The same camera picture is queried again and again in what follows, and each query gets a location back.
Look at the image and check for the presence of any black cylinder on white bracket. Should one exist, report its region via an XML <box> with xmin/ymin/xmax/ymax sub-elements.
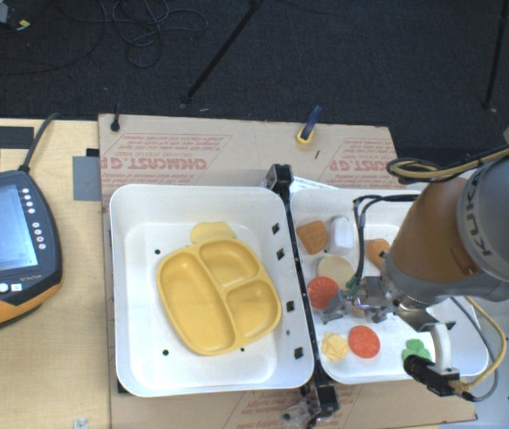
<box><xmin>403</xmin><ymin>322</ymin><xmax>462</xmax><ymax>398</ymax></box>

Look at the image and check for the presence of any orange-red round slice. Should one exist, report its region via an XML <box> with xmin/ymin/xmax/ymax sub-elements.
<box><xmin>347</xmin><ymin>324</ymin><xmax>382</xmax><ymax>360</ymax></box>

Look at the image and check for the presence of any beige round biscuit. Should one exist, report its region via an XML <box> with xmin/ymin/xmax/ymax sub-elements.
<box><xmin>316</xmin><ymin>255</ymin><xmax>357</xmax><ymax>286</ymax></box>

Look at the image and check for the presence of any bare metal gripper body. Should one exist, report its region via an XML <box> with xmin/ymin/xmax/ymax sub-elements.
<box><xmin>352</xmin><ymin>276</ymin><xmax>402</xmax><ymax>317</ymax></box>

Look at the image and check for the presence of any brown cardboard board red print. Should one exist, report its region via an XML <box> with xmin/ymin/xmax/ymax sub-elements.
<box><xmin>97</xmin><ymin>114</ymin><xmax>478</xmax><ymax>429</ymax></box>

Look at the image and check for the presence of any white plastic tray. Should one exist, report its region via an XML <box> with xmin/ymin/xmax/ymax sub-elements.
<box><xmin>290</xmin><ymin>188</ymin><xmax>490</xmax><ymax>386</ymax></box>
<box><xmin>109</xmin><ymin>183</ymin><xmax>316</xmax><ymax>399</ymax></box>

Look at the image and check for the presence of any green broccoli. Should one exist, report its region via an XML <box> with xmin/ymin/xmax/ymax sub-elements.
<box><xmin>400</xmin><ymin>338</ymin><xmax>433</xmax><ymax>364</ymax></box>

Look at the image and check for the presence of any pale yellow toy food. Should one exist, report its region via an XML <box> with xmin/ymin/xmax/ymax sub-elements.
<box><xmin>320</xmin><ymin>332</ymin><xmax>351</xmax><ymax>363</ymax></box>

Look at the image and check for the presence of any yellow divided plate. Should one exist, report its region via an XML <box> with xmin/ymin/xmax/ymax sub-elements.
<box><xmin>155</xmin><ymin>237</ymin><xmax>283</xmax><ymax>358</ymax></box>

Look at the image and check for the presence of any red tomato slice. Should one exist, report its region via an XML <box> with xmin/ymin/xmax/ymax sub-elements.
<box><xmin>306</xmin><ymin>275</ymin><xmax>341</xmax><ymax>311</ymax></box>

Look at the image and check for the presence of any orange waffle biscuit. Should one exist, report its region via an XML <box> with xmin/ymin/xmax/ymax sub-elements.
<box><xmin>295</xmin><ymin>220</ymin><xmax>330</xmax><ymax>257</ymax></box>

